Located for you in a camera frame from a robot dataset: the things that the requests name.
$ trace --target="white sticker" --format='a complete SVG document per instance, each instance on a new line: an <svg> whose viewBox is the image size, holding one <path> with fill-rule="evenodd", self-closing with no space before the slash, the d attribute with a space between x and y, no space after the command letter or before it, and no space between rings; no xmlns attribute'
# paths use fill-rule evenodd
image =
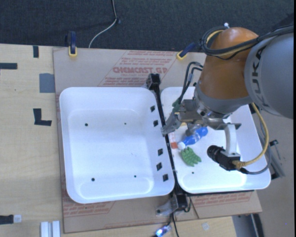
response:
<svg viewBox="0 0 296 237"><path fill-rule="evenodd" d="M209 230L209 225L207 223L203 223L202 227L205 231Z"/></svg>
<svg viewBox="0 0 296 237"><path fill-rule="evenodd" d="M177 149L178 148L178 144L177 144L177 141L176 141L176 136L174 134L174 132L170 132L168 134L168 137L169 137L169 141L170 141L170 146L172 149Z"/></svg>

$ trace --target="floor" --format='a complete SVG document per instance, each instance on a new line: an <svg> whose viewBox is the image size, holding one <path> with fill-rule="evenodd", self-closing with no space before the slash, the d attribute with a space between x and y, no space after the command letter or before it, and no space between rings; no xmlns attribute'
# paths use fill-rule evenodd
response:
<svg viewBox="0 0 296 237"><path fill-rule="evenodd" d="M234 216L238 237L293 237L295 236L294 208L294 120L261 113L269 130L272 157L284 176L274 178L270 185L258 190L263 209L259 213L263 233L254 229L252 215ZM253 114L256 126L259 120Z"/></svg>

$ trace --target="yellow cable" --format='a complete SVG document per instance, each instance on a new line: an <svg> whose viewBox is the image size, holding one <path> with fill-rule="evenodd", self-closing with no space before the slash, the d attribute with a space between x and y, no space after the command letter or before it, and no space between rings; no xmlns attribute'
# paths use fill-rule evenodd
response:
<svg viewBox="0 0 296 237"><path fill-rule="evenodd" d="M267 130L266 124L265 124L264 119L262 118L258 108L256 107L256 105L254 103L252 103L252 107L256 111L256 113L257 113L257 115L258 115L258 117L259 117L259 119L260 119L260 121L262 123L262 126L264 128L264 131L265 131L265 143L264 143L264 146L263 146L263 149L262 149L261 153L257 157L255 157L254 159L252 159L250 161L234 160L232 162L232 164L234 164L237 169L248 166L248 165L256 162L257 160L259 160L265 154L265 152L267 150L267 147L268 147L269 135L268 135L268 130Z"/></svg>
<svg viewBox="0 0 296 237"><path fill-rule="evenodd" d="M217 33L220 33L220 32L223 32L224 30L218 30L218 31L214 31L212 32L206 39L206 44L208 43L208 41L214 36L216 35Z"/></svg>
<svg viewBox="0 0 296 237"><path fill-rule="evenodd" d="M239 52L239 51L245 50L246 48L250 48L250 47L252 47L252 44L249 44L249 45L246 45L246 46L242 46L242 47L233 49L231 51L228 51L226 53L221 53L221 54L218 54L218 55L215 55L215 56L222 57L222 56L225 56L225 55L228 55L228 54L234 54L235 52Z"/></svg>

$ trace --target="wooden table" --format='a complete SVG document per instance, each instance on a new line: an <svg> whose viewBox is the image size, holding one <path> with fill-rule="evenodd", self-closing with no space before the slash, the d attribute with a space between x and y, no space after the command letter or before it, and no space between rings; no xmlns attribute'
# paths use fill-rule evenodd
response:
<svg viewBox="0 0 296 237"><path fill-rule="evenodd" d="M22 222L0 225L0 236L39 236L43 221L60 221L62 199L55 93L40 93L39 75L53 74L52 47L0 44L0 215L20 214ZM33 109L41 109L51 126L34 125ZM177 222L180 237L236 237L232 217ZM99 230L68 237L149 237L156 225ZM175 237L175 231L166 236Z"/></svg>

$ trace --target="white plastic tray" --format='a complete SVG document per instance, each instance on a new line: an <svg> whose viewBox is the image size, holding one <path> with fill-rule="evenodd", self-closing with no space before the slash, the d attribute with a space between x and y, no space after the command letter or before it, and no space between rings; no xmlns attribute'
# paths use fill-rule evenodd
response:
<svg viewBox="0 0 296 237"><path fill-rule="evenodd" d="M167 119L172 111L172 103L180 96L181 87L169 87L161 92L163 111ZM191 99L194 87L189 87L184 99ZM235 111L225 122L241 123L236 131L237 151L241 154L241 160L247 161L255 158L262 150L257 130L248 106L242 106ZM177 142L183 140L187 126L181 126L175 131ZM266 188L271 181L269 171L258 175L246 175L239 171L226 171L218 163L207 156L207 148L210 145L226 148L224 131L215 131L208 128L208 134L196 144L190 146L199 155L202 162L194 167L186 165L178 149L172 149L178 183L188 193L217 193L245 190L258 190ZM260 160L246 167L249 171L258 171L266 166L263 156Z"/></svg>
<svg viewBox="0 0 296 237"><path fill-rule="evenodd" d="M155 96L140 87L72 87L60 95L69 196L78 203L170 193L174 176Z"/></svg>

